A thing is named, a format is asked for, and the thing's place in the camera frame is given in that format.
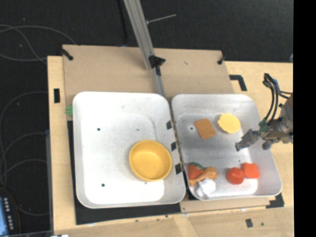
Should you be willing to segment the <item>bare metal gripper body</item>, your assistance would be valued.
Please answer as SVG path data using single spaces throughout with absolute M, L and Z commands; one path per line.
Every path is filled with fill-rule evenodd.
M 264 118 L 259 122 L 259 127 L 264 144 L 293 143 L 293 121 L 290 118 L 279 117 L 274 120 Z

